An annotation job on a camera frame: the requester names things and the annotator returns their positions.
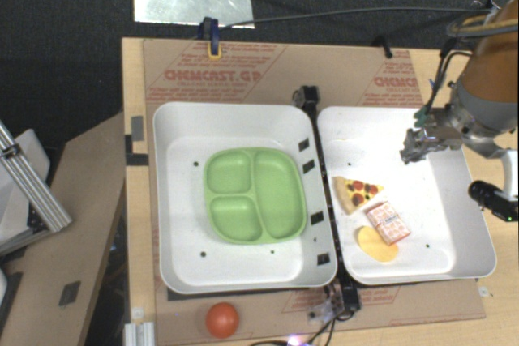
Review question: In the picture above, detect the brown cardboard board red print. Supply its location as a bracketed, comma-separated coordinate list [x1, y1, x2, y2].
[142, 38, 487, 334]

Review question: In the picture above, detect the black cylinder on white bracket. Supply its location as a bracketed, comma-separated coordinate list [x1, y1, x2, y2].
[468, 147, 519, 223]

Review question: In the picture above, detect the yellow round biscuit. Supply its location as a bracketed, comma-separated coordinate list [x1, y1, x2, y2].
[356, 225, 400, 265]

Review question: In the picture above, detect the green divided plate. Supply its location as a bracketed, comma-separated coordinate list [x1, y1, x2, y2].
[203, 147, 307, 246]

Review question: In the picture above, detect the orange-red ball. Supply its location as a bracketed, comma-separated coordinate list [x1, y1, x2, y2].
[204, 301, 241, 340]

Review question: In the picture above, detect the white plastic tray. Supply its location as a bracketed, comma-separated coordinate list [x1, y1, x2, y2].
[152, 100, 339, 295]
[315, 105, 498, 286]

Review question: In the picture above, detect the orange and white carton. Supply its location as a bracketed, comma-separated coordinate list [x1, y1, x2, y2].
[365, 200, 412, 247]

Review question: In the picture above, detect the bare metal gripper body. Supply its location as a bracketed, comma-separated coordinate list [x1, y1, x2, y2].
[421, 104, 487, 154]

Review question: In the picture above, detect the toy pizza slice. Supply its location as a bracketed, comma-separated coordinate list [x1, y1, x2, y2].
[332, 175, 385, 216]

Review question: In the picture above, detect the thin black and white rod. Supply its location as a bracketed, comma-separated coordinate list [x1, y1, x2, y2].
[304, 100, 354, 297]

